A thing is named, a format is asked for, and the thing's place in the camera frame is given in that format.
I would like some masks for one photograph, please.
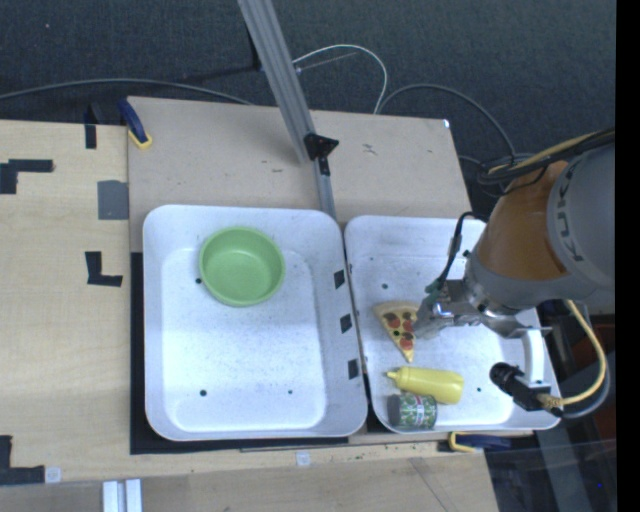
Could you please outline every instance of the black clamp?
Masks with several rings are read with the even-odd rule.
[[[329,137],[323,137],[316,133],[309,133],[304,138],[304,145],[311,160],[318,160],[320,164],[320,174],[330,176],[329,160],[327,157],[340,142]]]

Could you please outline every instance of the gray cable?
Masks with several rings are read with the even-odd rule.
[[[453,94],[453,95],[457,96],[458,98],[463,99],[464,101],[466,101],[467,103],[469,103],[470,105],[472,105],[473,107],[478,109],[491,122],[491,124],[493,124],[493,126],[496,128],[496,130],[498,130],[498,132],[502,136],[502,138],[503,138],[504,142],[506,143],[506,145],[509,147],[509,151],[511,151],[511,154],[515,154],[516,153],[516,150],[515,150],[513,144],[511,143],[511,140],[507,136],[506,132],[502,129],[502,127],[500,126],[498,121],[496,121],[494,119],[494,117],[486,109],[484,109],[480,104],[478,104],[476,101],[471,99],[466,94],[458,92],[455,89],[451,89],[450,87],[445,87],[444,85],[420,83],[420,84],[411,84],[411,85],[407,85],[405,87],[401,87],[400,89],[392,92],[389,96],[387,96],[380,103],[376,113],[377,114],[381,113],[382,110],[384,109],[384,107],[392,99],[394,99],[396,96],[398,96],[399,94],[402,94],[402,93],[407,92],[407,91],[412,91],[412,90],[415,90],[415,89],[434,89],[434,90],[437,90],[437,91],[443,91],[443,92],[447,92],[449,94]]]
[[[8,100],[11,98],[16,98],[18,96],[26,96],[28,94],[53,91],[56,89],[65,89],[68,87],[79,87],[79,86],[86,86],[86,85],[102,85],[102,84],[144,84],[144,85],[156,85],[156,86],[162,86],[162,87],[172,87],[175,89],[185,89],[187,91],[199,92],[202,94],[208,94],[210,96],[224,98],[229,101],[233,101],[235,103],[240,103],[242,105],[253,105],[253,103],[243,100],[242,98],[237,98],[235,96],[231,96],[230,94],[213,91],[211,89],[206,89],[204,87],[180,84],[176,82],[165,82],[163,80],[151,80],[146,78],[96,78],[91,80],[77,80],[74,82],[63,82],[59,84],[43,85],[40,87],[33,87],[31,89],[23,89],[21,91],[14,91],[14,92],[9,92],[5,94],[0,94],[0,100]]]

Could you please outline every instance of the white cable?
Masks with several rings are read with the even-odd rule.
[[[293,59],[292,64],[295,66],[296,64],[298,64],[299,62],[302,62],[303,60],[307,60],[315,55],[318,55],[320,53],[329,51],[329,50],[335,50],[335,49],[339,49],[339,48],[352,48],[354,50],[359,50],[361,52],[366,53],[367,55],[369,55],[370,57],[373,57],[376,62],[380,65],[380,67],[382,68],[382,73],[384,75],[384,80],[382,83],[382,91],[380,92],[380,96],[378,97],[378,101],[376,102],[376,107],[373,109],[373,113],[377,114],[378,111],[380,110],[380,103],[382,102],[382,98],[384,98],[384,95],[387,92],[387,68],[385,67],[384,63],[380,60],[380,57],[378,57],[375,53],[373,53],[371,50],[367,50],[366,48],[363,48],[362,46],[357,46],[355,44],[334,44],[331,46],[325,46],[324,48],[320,48],[318,50],[314,50],[312,52],[307,53],[306,55],[303,55],[301,57],[298,57],[297,59]]]

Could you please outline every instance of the white tray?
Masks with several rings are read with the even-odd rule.
[[[380,421],[389,424],[387,397],[399,391],[386,372],[405,362],[387,337],[372,308],[391,300],[420,303],[425,287],[443,270],[455,219],[420,219],[363,216],[346,227],[345,244],[358,327],[371,387],[373,409]],[[465,250],[473,249],[484,224],[465,220],[462,247],[449,277],[464,273]],[[539,325],[535,310],[527,313],[531,325]],[[546,347],[545,380],[558,393],[558,385]],[[551,428],[558,419],[545,411],[526,412],[489,378],[491,367],[507,362],[524,368],[520,340],[503,339],[484,326],[449,327],[432,340],[418,339],[412,366],[452,370],[465,384],[460,402],[439,405],[435,431],[541,430]]]
[[[235,308],[198,283],[202,242],[250,226],[273,238],[286,276]],[[162,206],[143,228],[145,401],[175,440],[341,437],[367,414],[337,223],[318,211]]]

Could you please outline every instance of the dark background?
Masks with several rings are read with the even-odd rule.
[[[516,151],[535,153],[615,125],[615,0],[274,0],[293,58],[333,44],[374,52],[387,94],[415,83],[451,88],[484,107]],[[302,66],[349,50],[325,52]],[[275,105],[263,73],[245,71],[251,49],[235,0],[0,0],[0,97],[42,85],[146,78],[197,85]],[[312,109],[373,112],[382,88],[364,52],[303,70]],[[92,85],[0,100],[0,119],[83,122],[95,103],[119,123],[129,94],[224,101],[168,87]],[[458,153],[478,160],[509,148],[478,109],[455,94],[413,90],[389,115],[445,118]],[[472,203],[491,208],[462,163]]]

